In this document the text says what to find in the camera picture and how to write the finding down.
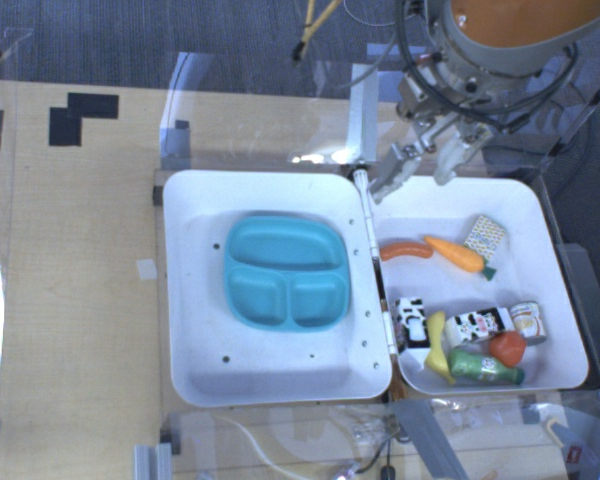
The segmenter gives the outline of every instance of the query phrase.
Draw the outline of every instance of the tin can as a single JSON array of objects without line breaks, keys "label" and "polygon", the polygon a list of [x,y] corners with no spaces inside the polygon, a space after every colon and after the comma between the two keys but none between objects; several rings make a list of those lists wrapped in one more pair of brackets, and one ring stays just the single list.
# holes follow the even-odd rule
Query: tin can
[{"label": "tin can", "polygon": [[540,306],[537,302],[521,302],[509,309],[513,325],[527,341],[527,345],[539,345],[547,339]]}]

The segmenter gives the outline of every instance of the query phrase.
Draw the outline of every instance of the white tray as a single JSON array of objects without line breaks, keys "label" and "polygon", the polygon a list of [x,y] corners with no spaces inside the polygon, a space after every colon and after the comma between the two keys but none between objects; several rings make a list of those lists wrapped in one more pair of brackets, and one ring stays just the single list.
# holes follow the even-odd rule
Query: white tray
[{"label": "white tray", "polygon": [[[342,236],[352,290],[337,325],[278,332],[233,316],[223,247],[236,222],[258,214],[314,219]],[[367,399],[387,388],[391,363],[353,184],[324,174],[183,171],[165,186],[164,216],[171,377],[185,401],[214,407]]]},{"label": "white tray", "polygon": [[[484,214],[507,230],[492,281],[469,274],[439,254],[430,259],[398,257],[382,263],[388,302],[402,296],[421,297],[425,314],[444,310],[447,317],[523,301],[540,304],[547,340],[527,347],[520,367],[520,387],[482,385],[458,379],[454,386],[430,371],[419,370],[403,354],[405,379],[429,395],[575,388],[588,373],[587,356],[567,290],[536,195],[512,180],[457,178],[440,187],[429,177],[412,177],[373,207],[379,245],[422,240],[424,235],[462,243],[475,219]],[[474,352],[488,353],[487,344]]]}]

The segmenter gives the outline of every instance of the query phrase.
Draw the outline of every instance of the gray carpet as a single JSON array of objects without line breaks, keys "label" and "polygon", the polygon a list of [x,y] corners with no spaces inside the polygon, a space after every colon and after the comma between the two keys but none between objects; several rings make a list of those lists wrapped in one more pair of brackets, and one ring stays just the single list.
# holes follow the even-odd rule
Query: gray carpet
[{"label": "gray carpet", "polygon": [[[327,1],[318,0],[317,8]],[[19,71],[4,76],[167,88],[178,52],[196,52],[208,56],[208,69],[185,81],[186,89],[346,97],[336,85],[348,78],[351,63],[368,62],[367,45],[386,43],[391,29],[360,25],[340,8],[315,36],[305,61],[293,66],[290,53],[302,31],[305,2],[0,0],[0,31],[33,30],[20,52]],[[351,5],[366,20],[391,20],[391,0],[351,0]],[[421,33],[411,33],[414,44],[425,44]],[[509,174],[517,176],[521,166],[535,168],[551,144],[565,139],[564,152],[545,176],[565,240],[588,250],[600,284],[600,105],[573,139],[564,117],[575,108],[573,101],[582,104],[597,90],[600,30],[581,43],[586,65],[577,68],[577,86],[565,89],[533,123],[533,143],[524,143],[524,134],[508,138],[494,164],[508,163]],[[385,66],[399,68],[395,62]]]}]

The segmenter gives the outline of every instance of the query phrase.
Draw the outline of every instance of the wooden surface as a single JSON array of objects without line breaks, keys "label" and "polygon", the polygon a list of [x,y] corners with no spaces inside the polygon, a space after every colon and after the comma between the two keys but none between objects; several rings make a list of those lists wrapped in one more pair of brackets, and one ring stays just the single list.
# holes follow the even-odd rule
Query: wooden surface
[{"label": "wooden surface", "polygon": [[[151,191],[168,94],[0,87],[11,95],[5,107],[14,112],[17,105],[0,480],[130,478],[133,446],[155,445],[163,420],[157,283],[141,279],[136,262],[157,261]],[[69,91],[119,95],[119,119],[85,119],[82,147],[49,147],[49,107],[66,107]],[[172,117],[190,121],[196,150],[219,159],[242,161],[268,148],[269,160],[286,161],[294,148],[346,137],[342,101],[188,93],[176,107]],[[394,115],[393,105],[381,107],[384,140],[406,132]],[[194,423],[208,424],[194,427],[197,441],[190,444],[211,446],[218,479],[290,477],[267,467],[254,443],[279,467],[306,478],[322,478],[352,456],[370,457],[373,446],[353,440],[351,428],[334,430],[337,407],[326,417],[315,407],[243,414],[251,438],[231,422],[194,411]],[[492,470],[498,478],[565,476],[559,449],[538,425],[511,425],[452,436],[471,478]],[[292,436],[288,446],[281,435]],[[412,445],[393,454],[407,478],[429,478]],[[176,478],[196,478],[194,471],[180,471]]]}]

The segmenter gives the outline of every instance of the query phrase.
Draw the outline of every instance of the blue plate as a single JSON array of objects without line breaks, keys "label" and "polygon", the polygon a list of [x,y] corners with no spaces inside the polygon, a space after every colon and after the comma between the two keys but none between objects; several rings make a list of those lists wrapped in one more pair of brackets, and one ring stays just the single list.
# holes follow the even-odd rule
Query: blue plate
[{"label": "blue plate", "polygon": [[224,256],[229,307],[242,322],[277,331],[320,331],[349,307],[349,263],[330,227],[307,219],[247,217]]}]

